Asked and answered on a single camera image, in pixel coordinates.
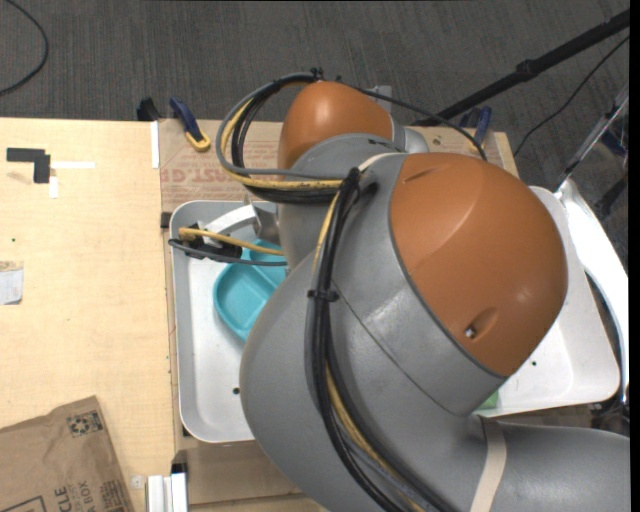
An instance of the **black cable on floor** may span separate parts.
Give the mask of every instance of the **black cable on floor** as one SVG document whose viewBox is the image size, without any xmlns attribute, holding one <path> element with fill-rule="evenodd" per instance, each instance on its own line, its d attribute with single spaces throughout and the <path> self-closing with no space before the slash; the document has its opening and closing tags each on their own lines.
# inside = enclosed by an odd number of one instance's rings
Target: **black cable on floor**
<svg viewBox="0 0 640 512">
<path fill-rule="evenodd" d="M 13 0 L 4 0 L 4 1 L 6 3 L 8 3 L 9 5 L 13 5 L 16 9 L 18 9 L 40 31 L 40 34 L 42 34 L 42 40 L 44 41 L 44 55 L 42 56 L 42 60 L 40 61 L 40 64 L 38 64 L 33 69 L 33 71 L 31 71 L 29 74 L 27 74 L 24 78 L 22 78 L 21 80 L 19 80 L 15 84 L 10 85 L 6 89 L 0 90 L 0 96 L 4 96 L 5 94 L 12 93 L 15 90 L 19 89 L 20 87 L 22 87 L 24 84 L 26 84 L 29 80 L 31 80 L 34 76 L 36 76 L 40 72 L 40 70 L 44 67 L 44 65 L 46 64 L 46 62 L 47 62 L 47 60 L 49 58 L 49 39 L 47 38 L 47 34 L 45 33 L 45 31 L 42 28 L 42 26 L 40 26 L 40 23 L 38 23 L 38 21 L 33 16 L 31 16 L 31 14 L 29 14 L 27 11 L 25 11 L 22 7 L 20 7 L 18 4 L 16 4 Z"/>
<path fill-rule="evenodd" d="M 578 87 L 575 89 L 575 91 L 573 91 L 573 93 L 571 94 L 571 96 L 569 96 L 569 99 L 567 101 L 565 101 L 564 105 L 562 105 L 558 110 L 556 110 L 553 114 L 551 114 L 549 117 L 543 119 L 542 121 L 540 121 L 537 125 L 535 125 L 533 128 L 531 128 L 531 130 L 529 130 L 525 136 L 522 138 L 522 141 L 520 142 L 520 144 L 518 145 L 518 148 L 513 152 L 513 156 L 516 157 L 518 156 L 518 153 L 520 153 L 520 150 L 522 149 L 522 147 L 524 146 L 525 142 L 527 142 L 527 139 L 529 137 L 531 137 L 531 135 L 534 134 L 534 132 L 536 132 L 539 128 L 541 128 L 542 126 L 544 126 L 545 124 L 547 124 L 549 121 L 551 121 L 554 117 L 556 117 L 557 115 L 559 115 L 565 108 L 567 108 L 569 106 L 569 103 L 571 103 L 573 101 L 573 99 L 578 95 L 578 93 L 582 90 L 582 88 L 585 86 L 585 84 L 589 81 L 589 79 L 594 75 L 594 73 L 596 71 L 598 71 L 598 69 L 600 69 L 600 66 L 602 66 L 608 59 L 609 57 L 611 57 L 617 50 L 618 48 L 620 48 L 624 43 L 626 43 L 627 41 L 629 41 L 629 38 L 631 36 L 627 36 L 625 37 L 622 41 L 620 41 L 617 45 L 615 45 L 610 51 L 609 53 L 607 53 L 601 60 L 600 62 L 598 62 L 598 64 L 596 64 L 596 66 L 589 72 L 589 74 L 584 77 L 584 79 L 582 80 L 582 82 L 580 82 L 580 85 L 578 85 Z"/>
</svg>

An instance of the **white tray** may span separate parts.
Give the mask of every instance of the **white tray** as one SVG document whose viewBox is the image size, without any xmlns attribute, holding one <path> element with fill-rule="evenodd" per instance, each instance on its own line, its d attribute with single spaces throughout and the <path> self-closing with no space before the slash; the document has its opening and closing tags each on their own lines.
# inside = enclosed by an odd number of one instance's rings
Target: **white tray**
<svg viewBox="0 0 640 512">
<path fill-rule="evenodd" d="M 570 240 L 565 211 L 553 195 L 533 188 L 560 229 L 569 261 L 567 300 L 552 329 L 527 362 L 500 388 L 500 416 L 599 402 L 613 395 L 620 373 L 586 276 Z M 209 222 L 240 202 L 193 201 L 171 219 L 171 235 L 198 220 Z M 250 228 L 235 236 L 252 240 Z M 226 264 L 172 250 L 177 325 L 178 392 L 185 428 L 209 443 L 252 440 L 237 391 L 244 344 L 218 317 L 213 285 Z"/>
</svg>

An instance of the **white tape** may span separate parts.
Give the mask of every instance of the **white tape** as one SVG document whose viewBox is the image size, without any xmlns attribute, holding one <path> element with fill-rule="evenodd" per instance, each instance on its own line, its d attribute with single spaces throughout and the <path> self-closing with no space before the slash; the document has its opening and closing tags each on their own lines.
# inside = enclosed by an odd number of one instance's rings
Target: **white tape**
<svg viewBox="0 0 640 512">
<path fill-rule="evenodd" d="M 484 433 L 487 438 L 487 459 L 473 498 L 471 512 L 490 512 L 507 464 L 507 443 L 500 425 L 492 420 L 484 420 Z"/>
<path fill-rule="evenodd" d="M 151 123 L 151 167 L 160 169 L 160 129 L 158 121 Z"/>
<path fill-rule="evenodd" d="M 51 162 L 52 169 L 95 169 L 95 162 Z"/>
<path fill-rule="evenodd" d="M 57 199 L 58 197 L 58 177 L 49 176 L 49 197 Z"/>
</svg>

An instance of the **gray carpet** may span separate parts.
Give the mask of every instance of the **gray carpet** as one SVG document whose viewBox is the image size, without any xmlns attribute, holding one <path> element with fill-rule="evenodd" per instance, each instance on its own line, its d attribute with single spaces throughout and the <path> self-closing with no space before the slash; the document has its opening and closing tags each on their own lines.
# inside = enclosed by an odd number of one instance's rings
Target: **gray carpet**
<svg viewBox="0 0 640 512">
<path fill-rule="evenodd" d="M 41 23 L 51 53 L 36 78 L 0 97 L 0 116 L 119 120 L 135 119 L 144 96 L 168 114 L 171 95 L 198 117 L 221 118 L 266 81 L 313 66 L 363 87 L 391 85 L 396 98 L 437 112 L 630 6 L 630 0 L 16 2 Z M 515 148 L 628 34 L 488 100 L 492 128 L 506 132 Z M 0 2 L 0 89 L 29 72 L 42 51 L 33 25 Z M 625 45 L 523 148 L 517 164 L 528 184 L 556 183 L 628 76 Z M 262 119 L 281 120 L 289 100 L 276 98 Z M 395 107 L 393 115 L 406 124 L 423 117 Z M 590 155 L 575 178 L 595 203 L 622 174 L 605 151 Z M 625 190 L 603 217 L 625 265 L 627 203 Z"/>
</svg>

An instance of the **black pole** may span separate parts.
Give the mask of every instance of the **black pole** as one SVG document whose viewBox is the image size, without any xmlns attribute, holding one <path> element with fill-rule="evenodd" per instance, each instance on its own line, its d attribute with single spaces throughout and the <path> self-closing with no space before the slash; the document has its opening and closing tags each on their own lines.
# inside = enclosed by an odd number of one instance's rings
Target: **black pole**
<svg viewBox="0 0 640 512">
<path fill-rule="evenodd" d="M 631 9 L 627 9 L 617 16 L 614 16 L 609 21 L 587 30 L 584 34 L 581 34 L 562 46 L 545 53 L 542 57 L 534 60 L 527 59 L 521 62 L 516 66 L 515 73 L 511 73 L 458 103 L 445 108 L 442 112 L 438 112 L 438 115 L 445 119 L 451 119 L 458 114 L 462 114 L 483 101 L 493 98 L 507 89 L 511 89 L 515 85 L 528 82 L 550 67 L 553 67 L 560 62 L 577 55 L 581 51 L 598 44 L 604 39 L 628 28 L 630 25 Z M 436 126 L 440 123 L 435 119 L 428 118 L 420 119 L 412 124 L 413 126 Z"/>
</svg>

